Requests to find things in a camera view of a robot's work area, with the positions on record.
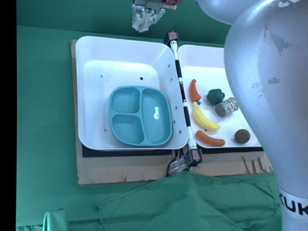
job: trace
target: brown round object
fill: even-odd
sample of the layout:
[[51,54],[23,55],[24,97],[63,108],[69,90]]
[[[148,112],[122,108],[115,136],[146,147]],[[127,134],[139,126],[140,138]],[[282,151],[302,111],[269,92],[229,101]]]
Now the brown round object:
[[235,133],[234,139],[239,144],[244,144],[249,141],[250,133],[246,129],[240,129]]

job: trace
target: green wall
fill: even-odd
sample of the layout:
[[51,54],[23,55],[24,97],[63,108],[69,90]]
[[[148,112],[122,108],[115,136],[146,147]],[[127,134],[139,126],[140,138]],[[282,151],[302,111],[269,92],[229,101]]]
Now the green wall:
[[193,0],[184,0],[149,31],[131,26],[131,0],[16,0],[19,26],[33,26],[120,36],[163,38],[177,31],[180,40],[224,44],[230,25],[205,15]]

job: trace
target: green cloth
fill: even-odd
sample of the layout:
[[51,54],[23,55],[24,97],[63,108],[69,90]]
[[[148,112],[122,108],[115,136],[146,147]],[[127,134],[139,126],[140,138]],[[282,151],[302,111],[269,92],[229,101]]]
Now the green cloth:
[[98,202],[100,220],[68,222],[59,209],[16,231],[281,231],[273,179],[181,172]]

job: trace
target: orange chili pepper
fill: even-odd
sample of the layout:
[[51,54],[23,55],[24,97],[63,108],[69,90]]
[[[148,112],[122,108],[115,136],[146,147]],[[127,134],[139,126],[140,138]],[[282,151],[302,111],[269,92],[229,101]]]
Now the orange chili pepper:
[[195,79],[193,79],[191,81],[191,84],[189,86],[189,93],[190,93],[192,102],[197,102],[197,104],[200,104],[201,96],[196,89],[196,80]]

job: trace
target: green labeled can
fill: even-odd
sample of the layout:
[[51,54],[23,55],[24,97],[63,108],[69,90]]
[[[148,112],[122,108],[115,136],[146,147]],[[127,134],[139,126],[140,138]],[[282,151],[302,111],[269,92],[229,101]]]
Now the green labeled can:
[[234,111],[237,111],[239,106],[235,98],[230,97],[218,104],[215,105],[215,111],[220,117],[232,114]]

